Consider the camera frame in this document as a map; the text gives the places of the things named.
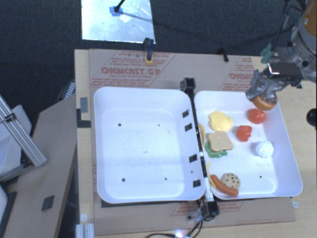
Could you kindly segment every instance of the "cardboard sheet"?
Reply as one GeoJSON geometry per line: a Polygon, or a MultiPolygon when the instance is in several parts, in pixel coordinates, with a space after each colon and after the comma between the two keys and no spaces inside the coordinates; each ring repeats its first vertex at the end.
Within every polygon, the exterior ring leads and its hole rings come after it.
{"type": "MultiPolygon", "coordinates": [[[[93,95],[103,86],[178,89],[185,77],[196,80],[201,90],[245,91],[253,75],[252,57],[154,53],[153,64],[144,62],[145,52],[90,50],[90,98],[92,142],[94,136],[93,95]]],[[[95,234],[150,232],[189,229],[187,216],[196,202],[174,202],[113,206],[102,203],[96,190],[96,154],[93,149],[95,234]]],[[[222,201],[220,214],[204,227],[234,226],[295,221],[289,198],[222,201]]]]}

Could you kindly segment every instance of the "black clip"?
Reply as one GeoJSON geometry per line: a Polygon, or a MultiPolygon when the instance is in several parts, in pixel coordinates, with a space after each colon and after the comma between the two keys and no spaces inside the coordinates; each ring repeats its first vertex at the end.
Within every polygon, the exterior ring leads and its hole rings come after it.
{"type": "Polygon", "coordinates": [[[11,113],[11,114],[9,114],[8,116],[6,116],[5,118],[4,118],[4,120],[2,120],[2,121],[0,121],[0,124],[1,123],[3,123],[3,122],[11,122],[11,121],[13,121],[14,119],[16,119],[16,115],[15,115],[15,113],[11,113]]]}
{"type": "Polygon", "coordinates": [[[193,92],[192,94],[194,95],[194,89],[196,87],[196,84],[195,84],[195,79],[194,78],[188,78],[188,77],[185,77],[184,80],[182,82],[180,82],[180,85],[179,85],[179,89],[188,94],[189,91],[193,92]]]}
{"type": "Polygon", "coordinates": [[[142,50],[147,51],[145,55],[145,62],[151,64],[153,62],[153,46],[154,40],[150,38],[145,38],[142,44],[142,50]]]}
{"type": "Polygon", "coordinates": [[[91,128],[91,121],[81,120],[81,109],[76,109],[77,128],[91,128]]]}
{"type": "Polygon", "coordinates": [[[228,56],[227,56],[227,53],[226,53],[226,51],[224,50],[224,48],[218,49],[216,55],[223,55],[224,61],[225,61],[225,62],[228,62],[228,61],[229,61],[228,56]]]}

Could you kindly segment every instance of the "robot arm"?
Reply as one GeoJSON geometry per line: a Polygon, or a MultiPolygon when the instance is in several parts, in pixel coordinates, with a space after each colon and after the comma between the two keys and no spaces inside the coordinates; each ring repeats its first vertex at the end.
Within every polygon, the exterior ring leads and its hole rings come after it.
{"type": "Polygon", "coordinates": [[[292,30],[287,47],[274,47],[273,43],[261,53],[263,60],[267,60],[267,68],[262,72],[255,70],[251,88],[246,92],[247,98],[259,109],[272,109],[277,103],[275,92],[288,85],[301,88],[301,80],[316,83],[316,15],[317,0],[310,0],[292,30]]]}

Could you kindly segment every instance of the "metal plate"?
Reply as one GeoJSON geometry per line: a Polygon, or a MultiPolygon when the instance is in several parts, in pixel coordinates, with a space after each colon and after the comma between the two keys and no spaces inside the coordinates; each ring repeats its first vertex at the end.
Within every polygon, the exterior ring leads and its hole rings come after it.
{"type": "Polygon", "coordinates": [[[111,8],[121,0],[82,0],[84,40],[142,43],[155,41],[150,0],[126,0],[120,13],[111,8]]]}

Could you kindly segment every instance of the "white tray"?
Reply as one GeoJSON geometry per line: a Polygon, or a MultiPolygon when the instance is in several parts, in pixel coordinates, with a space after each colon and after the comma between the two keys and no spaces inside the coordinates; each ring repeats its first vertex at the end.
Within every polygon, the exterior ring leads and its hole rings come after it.
{"type": "Polygon", "coordinates": [[[204,194],[192,108],[185,93],[104,87],[94,95],[94,108],[101,199],[187,201],[204,194]]]}
{"type": "Polygon", "coordinates": [[[240,178],[241,186],[236,197],[211,188],[215,196],[231,200],[296,196],[301,193],[303,183],[279,105],[265,112],[266,119],[261,124],[248,120],[247,111],[255,106],[242,92],[201,91],[195,96],[195,106],[198,122],[204,126],[206,134],[214,132],[209,125],[210,113],[221,111],[233,119],[233,128],[227,133],[233,149],[219,159],[210,158],[204,149],[204,156],[206,163],[211,162],[211,175],[215,174],[220,179],[224,173],[234,173],[240,178]],[[239,141],[236,136],[240,125],[253,128],[247,142],[239,141]],[[274,146],[273,156],[266,159],[255,152],[256,144],[264,140],[274,146]]]}

